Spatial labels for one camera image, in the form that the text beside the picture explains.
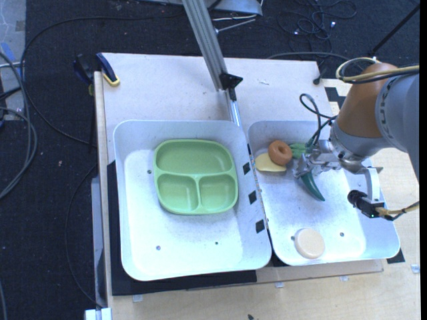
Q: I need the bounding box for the brown doughnut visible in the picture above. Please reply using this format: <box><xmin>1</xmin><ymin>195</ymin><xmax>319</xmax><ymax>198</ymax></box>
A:
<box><xmin>268</xmin><ymin>140</ymin><xmax>294</xmax><ymax>167</ymax></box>

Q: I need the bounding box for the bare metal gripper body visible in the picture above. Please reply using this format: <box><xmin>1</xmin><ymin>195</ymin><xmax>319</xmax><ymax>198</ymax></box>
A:
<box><xmin>306</xmin><ymin>139</ymin><xmax>364</xmax><ymax>176</ymax></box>

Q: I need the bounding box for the thin black and white rod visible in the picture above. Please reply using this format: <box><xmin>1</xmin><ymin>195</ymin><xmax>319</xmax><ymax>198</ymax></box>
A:
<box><xmin>229</xmin><ymin>99</ymin><xmax>269</xmax><ymax>235</ymax></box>

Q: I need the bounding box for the green divided plate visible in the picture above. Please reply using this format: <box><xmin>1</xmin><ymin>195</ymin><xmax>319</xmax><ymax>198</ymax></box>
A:
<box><xmin>152</xmin><ymin>139</ymin><xmax>240</xmax><ymax>216</ymax></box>

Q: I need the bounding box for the green chili pepper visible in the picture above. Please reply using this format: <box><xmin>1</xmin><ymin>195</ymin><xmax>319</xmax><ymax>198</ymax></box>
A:
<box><xmin>300</xmin><ymin>171</ymin><xmax>326</xmax><ymax>202</ymax></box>

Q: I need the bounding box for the pale flat board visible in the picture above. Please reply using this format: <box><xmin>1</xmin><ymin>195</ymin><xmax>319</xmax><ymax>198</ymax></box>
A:
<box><xmin>99</xmin><ymin>52</ymin><xmax>384</xmax><ymax>285</ymax></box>

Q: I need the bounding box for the black cylinder on white bracket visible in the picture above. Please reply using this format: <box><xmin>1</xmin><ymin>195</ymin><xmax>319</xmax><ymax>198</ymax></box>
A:
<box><xmin>346</xmin><ymin>167</ymin><xmax>386</xmax><ymax>219</ymax></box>

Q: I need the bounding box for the cream round biscuit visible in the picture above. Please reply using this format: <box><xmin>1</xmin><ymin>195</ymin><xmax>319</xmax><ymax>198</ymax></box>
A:
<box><xmin>293</xmin><ymin>227</ymin><xmax>326</xmax><ymax>260</ymax></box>

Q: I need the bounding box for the white plastic tray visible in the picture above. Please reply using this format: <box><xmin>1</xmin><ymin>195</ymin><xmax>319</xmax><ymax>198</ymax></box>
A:
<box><xmin>247</xmin><ymin>120</ymin><xmax>401</xmax><ymax>267</ymax></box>
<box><xmin>112</xmin><ymin>119</ymin><xmax>273</xmax><ymax>282</ymax></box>

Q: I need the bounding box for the pale yellow toy wedge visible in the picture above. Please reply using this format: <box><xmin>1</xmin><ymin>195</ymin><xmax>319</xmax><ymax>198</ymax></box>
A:
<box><xmin>254</xmin><ymin>152</ymin><xmax>288</xmax><ymax>173</ymax></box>

